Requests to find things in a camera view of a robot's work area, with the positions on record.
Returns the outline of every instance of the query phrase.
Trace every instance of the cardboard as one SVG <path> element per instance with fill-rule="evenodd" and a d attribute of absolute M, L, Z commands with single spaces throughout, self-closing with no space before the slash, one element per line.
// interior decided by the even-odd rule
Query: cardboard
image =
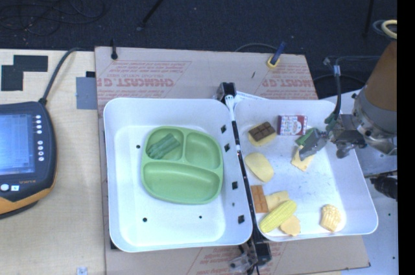
<path fill-rule="evenodd" d="M 234 82 L 237 91 L 267 99 L 318 99 L 306 59 L 282 54 L 275 69 L 270 54 L 218 53 L 172 49 L 95 48 L 99 112 L 102 201 L 106 270 L 114 274 L 234 274 L 230 261 L 238 246 L 186 248 L 126 253 L 111 248 L 108 231 L 108 190 L 102 111 L 116 97 L 214 98 L 221 82 Z M 270 243 L 272 260 L 261 275 L 306 274 L 368 267 L 361 236 Z"/>

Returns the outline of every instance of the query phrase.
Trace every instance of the green plate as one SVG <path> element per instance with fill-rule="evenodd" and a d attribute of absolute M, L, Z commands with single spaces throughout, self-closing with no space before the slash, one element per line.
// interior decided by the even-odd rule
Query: green plate
<path fill-rule="evenodd" d="M 207 204 L 222 189 L 223 157 L 209 134 L 161 126 L 145 140 L 141 181 L 154 198 L 179 204 Z"/>

